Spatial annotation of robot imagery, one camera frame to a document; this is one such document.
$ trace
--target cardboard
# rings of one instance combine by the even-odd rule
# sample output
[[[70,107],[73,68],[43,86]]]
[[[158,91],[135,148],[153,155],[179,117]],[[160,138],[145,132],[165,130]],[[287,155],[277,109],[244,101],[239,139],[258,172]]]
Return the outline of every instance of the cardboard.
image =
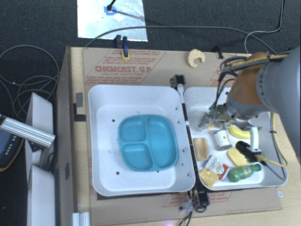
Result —
[[[199,64],[197,68],[191,68],[186,62],[188,52],[130,50],[131,59],[124,61],[120,49],[68,48],[68,51],[70,52],[69,77],[64,77],[64,80],[68,79],[70,82],[69,106],[71,106],[71,112],[66,115],[61,113],[58,120],[63,120],[68,116],[72,117],[74,211],[90,211],[91,225],[93,226],[185,217],[186,213],[180,212],[179,206],[188,201],[187,193],[117,198],[104,198],[97,195],[91,180],[92,162],[91,147],[89,146],[90,123],[87,95],[96,84],[169,86],[169,80],[175,74],[185,75],[186,88],[216,86],[221,63],[218,54],[205,53],[206,62]],[[228,58],[237,54],[223,55]],[[78,93],[84,98],[82,103],[80,103],[79,97],[76,97]],[[194,213],[193,217],[281,209],[277,190],[274,187],[209,193],[209,198],[210,205],[207,210],[204,213]]]

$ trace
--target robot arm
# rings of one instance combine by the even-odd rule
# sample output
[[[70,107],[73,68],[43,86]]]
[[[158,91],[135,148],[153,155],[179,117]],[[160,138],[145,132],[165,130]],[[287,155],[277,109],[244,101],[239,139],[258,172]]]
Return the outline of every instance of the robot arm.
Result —
[[[267,56],[257,53],[249,59]],[[278,113],[300,162],[300,46],[283,60],[240,71],[226,107],[237,120],[248,120],[264,111]]]

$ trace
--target beige curved object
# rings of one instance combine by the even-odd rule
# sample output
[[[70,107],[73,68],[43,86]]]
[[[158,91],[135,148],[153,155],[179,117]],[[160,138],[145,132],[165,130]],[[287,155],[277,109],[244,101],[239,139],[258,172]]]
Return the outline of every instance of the beige curved object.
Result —
[[[194,63],[194,60],[199,58],[201,63],[205,62],[205,54],[198,49],[193,49],[189,52],[187,62],[190,67],[196,68],[198,65]]]

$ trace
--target white plastic tray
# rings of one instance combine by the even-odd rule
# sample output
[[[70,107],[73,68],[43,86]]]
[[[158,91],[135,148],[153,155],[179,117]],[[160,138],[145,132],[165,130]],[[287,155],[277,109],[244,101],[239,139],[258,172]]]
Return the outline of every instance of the white plastic tray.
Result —
[[[173,193],[190,190],[195,174],[181,99],[170,87],[97,85],[89,92],[92,144],[92,179],[104,196]],[[122,161],[118,126],[133,115],[167,118],[175,132],[179,158],[166,170],[137,172]]]
[[[223,104],[226,102],[225,92],[229,89],[225,89],[222,93],[218,104]],[[215,100],[216,88],[201,88],[201,87],[191,87],[188,88],[184,93],[184,100],[187,108],[188,120],[190,122],[191,136],[192,138],[203,137],[206,138],[209,155],[215,155],[220,161],[225,163],[231,168],[235,165],[227,156],[227,151],[218,151],[217,145],[213,137],[215,131],[221,130],[221,127],[214,126],[210,131],[207,129],[198,130],[199,122],[202,116],[208,112],[209,107]],[[261,127],[259,130],[259,148],[262,150],[262,154],[267,158],[278,161],[277,151],[274,148],[270,131],[270,119],[269,114],[261,113],[258,118],[253,118],[250,123],[256,127]],[[228,133],[228,139],[233,146],[235,146],[238,141],[235,137]],[[203,169],[205,161],[198,161],[198,169]],[[270,166],[281,176],[283,176],[282,170],[278,166],[270,164]],[[251,177],[240,180],[236,183],[232,183],[226,178],[224,181],[217,181],[212,187],[208,187],[213,191],[220,190],[231,190],[231,189],[243,189],[243,188],[255,188],[255,187],[268,187],[268,186],[281,186],[287,182],[287,170],[284,169],[286,180],[281,180],[276,177],[268,168],[262,166],[262,170],[254,173]]]

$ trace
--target green plastic bottle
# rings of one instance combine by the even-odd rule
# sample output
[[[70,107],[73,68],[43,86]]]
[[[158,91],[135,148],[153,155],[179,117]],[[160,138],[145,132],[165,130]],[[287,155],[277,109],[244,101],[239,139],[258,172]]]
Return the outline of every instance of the green plastic bottle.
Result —
[[[241,179],[248,178],[255,171],[260,171],[261,165],[255,164],[251,166],[239,167],[235,169],[231,169],[228,173],[228,178],[231,182],[236,183]]]

